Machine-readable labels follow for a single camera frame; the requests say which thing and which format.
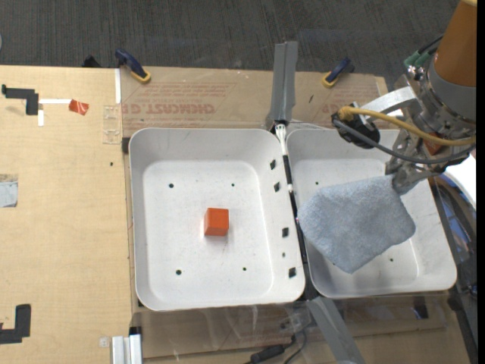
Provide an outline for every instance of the wooden board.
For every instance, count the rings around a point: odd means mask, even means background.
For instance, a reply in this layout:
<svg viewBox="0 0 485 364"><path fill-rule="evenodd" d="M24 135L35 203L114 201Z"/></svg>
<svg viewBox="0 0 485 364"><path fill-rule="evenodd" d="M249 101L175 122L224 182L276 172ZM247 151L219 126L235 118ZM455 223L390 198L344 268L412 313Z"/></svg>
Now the wooden board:
<svg viewBox="0 0 485 364"><path fill-rule="evenodd" d="M38 127L25 101L0 96L0 174L19 183L17 207L0 209L0 322L32 306L30 337L0 345L0 362L107 363L100 338L130 323L123 155L102 144L114 70L1 66L0 83L89 104L85 116L45 105Z"/></svg>

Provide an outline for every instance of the folded cloth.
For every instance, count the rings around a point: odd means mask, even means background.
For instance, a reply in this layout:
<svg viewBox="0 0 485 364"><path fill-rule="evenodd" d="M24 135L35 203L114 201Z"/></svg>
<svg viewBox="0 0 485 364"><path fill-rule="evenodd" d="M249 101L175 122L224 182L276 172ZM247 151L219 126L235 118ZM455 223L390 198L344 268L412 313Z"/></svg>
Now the folded cloth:
<svg viewBox="0 0 485 364"><path fill-rule="evenodd" d="M298 210L305 238L349 274L406 241L416 226L392 180L385 175L319 189Z"/></svg>

